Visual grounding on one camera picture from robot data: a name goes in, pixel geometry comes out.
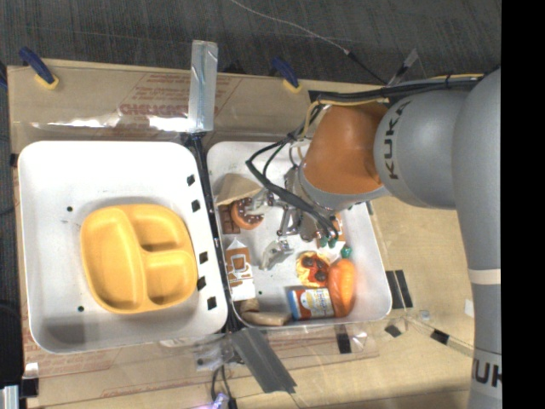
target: yellow divided plate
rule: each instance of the yellow divided plate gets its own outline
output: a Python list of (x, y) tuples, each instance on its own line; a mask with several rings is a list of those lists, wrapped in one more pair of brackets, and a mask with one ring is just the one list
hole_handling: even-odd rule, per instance
[(167, 308), (197, 287), (185, 223), (158, 204), (123, 204), (92, 212), (81, 229), (83, 268), (95, 300), (116, 314)]

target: white plastic tray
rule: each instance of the white plastic tray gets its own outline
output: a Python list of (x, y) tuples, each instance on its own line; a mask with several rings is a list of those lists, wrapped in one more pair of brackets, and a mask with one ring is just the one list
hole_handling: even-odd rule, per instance
[[(214, 195), (218, 195), (222, 180), (227, 173), (237, 173), (257, 181), (248, 171), (245, 161), (260, 148), (264, 142), (225, 141), (215, 144), (208, 153), (209, 177)], [(272, 152), (263, 153), (255, 160), (255, 166), (261, 170)], [(268, 167), (267, 177), (283, 186), (284, 174), (291, 166), (287, 147), (278, 154)], [(241, 230), (237, 235), (221, 236), (225, 250), (234, 238), (238, 238), (250, 249), (253, 267), (256, 297), (262, 311), (286, 312), (290, 305), (286, 296), (286, 287), (300, 286), (295, 272), (295, 260), (303, 252), (317, 250), (315, 242), (305, 243), (298, 236), (290, 237), (295, 253), (284, 262), (276, 264), (271, 270), (260, 270), (257, 266), (264, 248), (277, 238), (282, 210), (272, 208), (263, 223), (254, 230)], [(357, 204), (351, 210), (341, 212), (347, 243), (353, 248), (351, 260), (358, 272), (357, 300), (353, 311), (345, 318), (292, 321), (288, 325), (331, 325), (360, 323), (384, 318), (392, 307), (392, 296), (388, 287), (386, 272), (382, 265), (381, 254), (376, 243), (375, 232), (371, 225), (365, 204)]]
[[(221, 329), (227, 300), (189, 150), (172, 142), (40, 141), (21, 152), (19, 174), (30, 329), (43, 349), (108, 349)], [(164, 205), (181, 216), (206, 285), (170, 308), (112, 314), (89, 291), (79, 231), (92, 211), (132, 203)]]

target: black floor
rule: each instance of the black floor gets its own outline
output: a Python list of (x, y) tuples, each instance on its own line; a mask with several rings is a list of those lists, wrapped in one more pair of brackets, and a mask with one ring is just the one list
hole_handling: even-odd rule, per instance
[[(192, 40), (203, 39), (218, 43), (220, 70), (267, 75), (279, 55), (300, 78), (339, 82), (388, 80), (414, 48), (420, 61), (407, 78), (501, 63), (502, 0), (235, 1), (0, 0), (0, 60), (20, 65), (27, 46), (50, 58), (187, 69)], [(20, 374), (8, 120), (0, 92), (0, 388)]]

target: black connector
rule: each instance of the black connector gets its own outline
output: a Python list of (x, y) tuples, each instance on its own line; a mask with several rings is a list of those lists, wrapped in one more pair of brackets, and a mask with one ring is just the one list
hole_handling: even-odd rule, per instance
[(227, 407), (229, 409), (238, 409), (237, 399), (230, 398), (229, 401), (227, 402)]

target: blue clamp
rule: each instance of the blue clamp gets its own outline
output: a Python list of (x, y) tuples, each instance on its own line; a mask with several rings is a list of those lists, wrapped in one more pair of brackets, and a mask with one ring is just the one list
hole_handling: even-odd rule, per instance
[(8, 91), (8, 73), (6, 72), (6, 66), (0, 60), (0, 88)]
[(272, 58), (271, 64), (276, 71), (282, 74), (282, 77), (284, 78), (284, 86), (287, 89), (294, 94), (301, 91), (301, 84), (299, 84), (295, 71), (288, 62), (275, 56)]
[(47, 89), (55, 89), (59, 79), (43, 63), (42, 58), (28, 47), (21, 47), (19, 57), (30, 65), (36, 72), (34, 79)]

